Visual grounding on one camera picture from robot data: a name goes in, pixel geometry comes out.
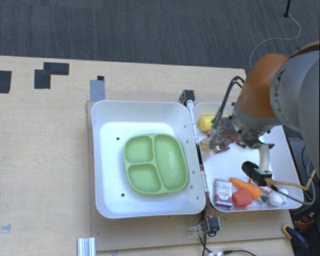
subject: carrot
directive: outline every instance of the carrot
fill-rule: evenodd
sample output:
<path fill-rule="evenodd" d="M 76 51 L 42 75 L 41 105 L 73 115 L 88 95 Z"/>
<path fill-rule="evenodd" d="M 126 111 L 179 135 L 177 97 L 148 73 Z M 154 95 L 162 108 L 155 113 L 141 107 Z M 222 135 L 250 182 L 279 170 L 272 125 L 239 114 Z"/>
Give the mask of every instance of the carrot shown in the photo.
<path fill-rule="evenodd" d="M 240 179 L 237 179 L 237 178 L 230 178 L 230 180 L 233 184 L 235 184 L 240 189 L 245 188 L 245 189 L 249 190 L 249 192 L 253 198 L 260 198 L 262 196 L 261 189 L 258 186 L 254 185 L 252 183 L 247 183 L 247 182 L 240 180 Z"/>

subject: gray carpet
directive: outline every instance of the gray carpet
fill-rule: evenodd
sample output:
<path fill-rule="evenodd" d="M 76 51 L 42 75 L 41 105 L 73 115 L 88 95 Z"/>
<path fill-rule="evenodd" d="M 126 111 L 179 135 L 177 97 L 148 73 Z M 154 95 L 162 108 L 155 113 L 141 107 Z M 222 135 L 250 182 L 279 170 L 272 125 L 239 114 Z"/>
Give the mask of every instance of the gray carpet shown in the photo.
<path fill-rule="evenodd" d="M 0 55 L 244 68 L 294 38 L 287 0 L 0 0 Z M 318 41 L 319 0 L 292 0 L 289 56 Z M 299 134 L 286 130 L 287 137 Z M 320 250 L 311 230 L 309 250 Z"/>

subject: wooden table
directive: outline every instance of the wooden table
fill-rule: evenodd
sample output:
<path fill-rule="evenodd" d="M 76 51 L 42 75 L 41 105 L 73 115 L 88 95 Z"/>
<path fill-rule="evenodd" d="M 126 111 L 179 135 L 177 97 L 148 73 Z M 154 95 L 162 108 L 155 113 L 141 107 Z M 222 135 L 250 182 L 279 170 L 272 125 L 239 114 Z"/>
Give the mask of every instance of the wooden table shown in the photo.
<path fill-rule="evenodd" d="M 69 75 L 52 75 L 51 89 L 34 89 L 35 70 L 43 69 L 44 62 L 69 63 Z M 12 56 L 0 56 L 0 71 L 12 71 L 10 92 L 0 93 L 0 225 L 11 225 L 9 233 L 0 233 L 0 254 L 6 256 L 76 255 L 77 239 L 93 236 L 86 110 L 90 80 L 105 77 L 107 100 L 175 102 L 188 89 L 195 90 L 199 103 L 221 102 L 231 78 L 245 76 L 243 69 L 232 68 Z M 233 89 L 229 101 L 239 90 Z M 281 232 L 283 224 L 292 224 L 289 211 L 218 215 L 222 230 L 209 241 L 210 249 L 293 255 Z M 143 229 L 129 235 L 122 227 L 111 230 L 109 250 L 97 254 L 201 255 L 195 238 L 173 237 L 171 229 L 184 231 L 189 218 L 198 217 L 175 216 L 171 227 L 147 241 L 137 235 Z"/>

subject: green divided plate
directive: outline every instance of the green divided plate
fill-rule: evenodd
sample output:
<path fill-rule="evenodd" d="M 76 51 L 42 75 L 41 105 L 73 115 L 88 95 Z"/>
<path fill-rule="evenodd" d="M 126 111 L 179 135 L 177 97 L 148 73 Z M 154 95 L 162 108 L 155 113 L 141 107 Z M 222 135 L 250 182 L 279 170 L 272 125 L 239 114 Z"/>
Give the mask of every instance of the green divided plate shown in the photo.
<path fill-rule="evenodd" d="M 188 168 L 179 141 L 164 133 L 129 138 L 123 148 L 126 176 L 130 185 L 144 194 L 162 194 L 182 189 Z"/>

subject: small box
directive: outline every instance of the small box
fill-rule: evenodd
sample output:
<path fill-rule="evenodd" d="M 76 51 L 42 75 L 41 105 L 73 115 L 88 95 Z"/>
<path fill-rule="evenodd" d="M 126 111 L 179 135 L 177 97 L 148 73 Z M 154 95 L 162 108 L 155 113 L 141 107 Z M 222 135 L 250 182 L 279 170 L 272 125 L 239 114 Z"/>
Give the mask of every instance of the small box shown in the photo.
<path fill-rule="evenodd" d="M 232 206 L 232 184 L 230 181 L 216 179 L 214 181 L 214 204 L 216 206 Z"/>

